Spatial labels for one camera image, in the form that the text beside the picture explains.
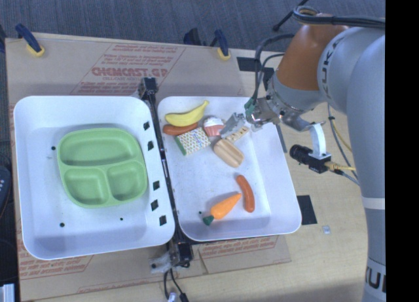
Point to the pink and white cupcake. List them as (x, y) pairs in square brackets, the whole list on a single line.
[(213, 126)]

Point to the black cylinder on white bracket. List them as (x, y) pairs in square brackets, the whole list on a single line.
[(309, 158)]

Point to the yellow banana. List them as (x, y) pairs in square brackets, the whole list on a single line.
[(185, 118)]

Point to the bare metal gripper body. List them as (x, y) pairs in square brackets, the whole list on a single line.
[(266, 110)]

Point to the white plastic tray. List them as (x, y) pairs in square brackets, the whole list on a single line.
[(39, 163), (209, 176)]

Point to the pale yellow biscuit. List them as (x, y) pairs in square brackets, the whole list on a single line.
[(238, 135)]

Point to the beige bread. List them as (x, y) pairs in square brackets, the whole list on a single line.
[(229, 153)]

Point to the orange carrot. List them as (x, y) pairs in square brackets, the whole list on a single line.
[(224, 208)]

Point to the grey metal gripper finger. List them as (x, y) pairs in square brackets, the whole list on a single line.
[(239, 118), (231, 127)]

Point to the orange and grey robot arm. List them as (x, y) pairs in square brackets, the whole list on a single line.
[(357, 74)]

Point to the orange sausage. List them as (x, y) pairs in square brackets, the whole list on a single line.
[(176, 129), (247, 192)]

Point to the green divided plate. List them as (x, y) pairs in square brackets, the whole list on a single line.
[(98, 150)]

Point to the thin black and white rod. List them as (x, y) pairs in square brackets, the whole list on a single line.
[(165, 166)]

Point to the brown cardboard board red print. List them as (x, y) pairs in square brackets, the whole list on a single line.
[(98, 65)]

